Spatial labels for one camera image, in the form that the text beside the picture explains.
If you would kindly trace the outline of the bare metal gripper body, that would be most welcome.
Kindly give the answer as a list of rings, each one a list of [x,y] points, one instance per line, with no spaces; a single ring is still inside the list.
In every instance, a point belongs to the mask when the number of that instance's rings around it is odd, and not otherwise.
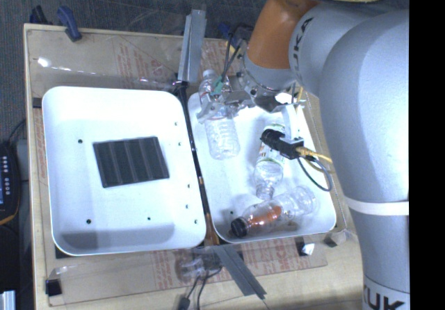
[[[277,97],[281,91],[265,89],[260,85],[245,86],[240,90],[233,90],[222,94],[222,103],[235,106],[236,109],[245,107],[259,107],[267,113],[278,113],[285,108],[295,106],[296,101],[280,102]]]

